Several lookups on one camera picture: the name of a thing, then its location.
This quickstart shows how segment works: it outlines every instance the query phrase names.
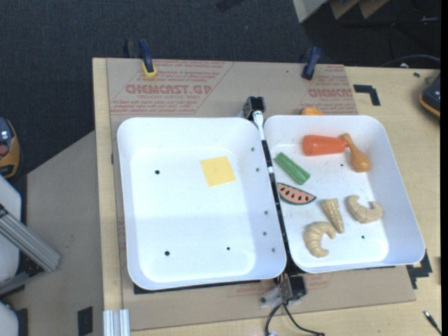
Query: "yellow block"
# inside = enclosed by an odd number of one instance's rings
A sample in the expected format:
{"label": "yellow block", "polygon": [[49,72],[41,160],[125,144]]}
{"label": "yellow block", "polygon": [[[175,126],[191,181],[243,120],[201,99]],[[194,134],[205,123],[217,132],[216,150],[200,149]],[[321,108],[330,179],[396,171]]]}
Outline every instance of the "yellow block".
{"label": "yellow block", "polygon": [[209,187],[219,186],[236,180],[227,157],[201,160],[201,167]]}

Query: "tape measure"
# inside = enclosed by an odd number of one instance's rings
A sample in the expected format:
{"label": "tape measure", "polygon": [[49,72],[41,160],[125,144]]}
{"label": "tape measure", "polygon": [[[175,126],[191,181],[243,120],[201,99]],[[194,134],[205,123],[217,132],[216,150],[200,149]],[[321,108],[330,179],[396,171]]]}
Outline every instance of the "tape measure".
{"label": "tape measure", "polygon": [[20,166],[20,145],[9,120],[0,117],[0,174],[12,179]]}

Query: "black cable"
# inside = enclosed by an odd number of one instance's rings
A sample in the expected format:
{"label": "black cable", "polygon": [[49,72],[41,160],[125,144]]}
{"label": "black cable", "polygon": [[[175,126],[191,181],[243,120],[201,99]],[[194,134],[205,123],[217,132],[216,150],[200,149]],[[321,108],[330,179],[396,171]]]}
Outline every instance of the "black cable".
{"label": "black cable", "polygon": [[431,55],[409,55],[409,56],[403,56],[399,57],[398,59],[393,59],[391,61],[388,61],[382,65],[379,65],[379,67],[389,67],[391,65],[396,64],[397,62],[406,62],[410,60],[429,60],[432,61],[440,66],[440,58],[431,56]]}
{"label": "black cable", "polygon": [[317,331],[313,331],[313,330],[308,330],[306,328],[303,328],[302,326],[300,326],[293,318],[293,316],[291,315],[291,313],[289,312],[288,308],[286,307],[286,303],[282,303],[280,305],[277,305],[275,308],[273,308],[271,310],[271,312],[269,313],[269,315],[267,316],[266,319],[266,324],[265,324],[265,336],[269,336],[270,332],[269,332],[269,324],[271,322],[272,317],[275,315],[275,313],[279,310],[279,308],[283,306],[283,308],[285,309],[287,315],[289,316],[289,318],[291,319],[291,321],[293,322],[293,324],[299,328],[302,331],[305,331],[306,333],[311,333],[315,336],[325,336],[325,334],[323,332],[317,332]]}

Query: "watermelon slice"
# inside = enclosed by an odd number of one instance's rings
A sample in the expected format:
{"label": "watermelon slice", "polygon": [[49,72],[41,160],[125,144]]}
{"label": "watermelon slice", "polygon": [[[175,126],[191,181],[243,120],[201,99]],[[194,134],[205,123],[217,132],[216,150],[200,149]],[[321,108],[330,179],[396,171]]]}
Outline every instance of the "watermelon slice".
{"label": "watermelon slice", "polygon": [[308,204],[316,199],[315,195],[285,183],[277,183],[280,197],[291,204]]}

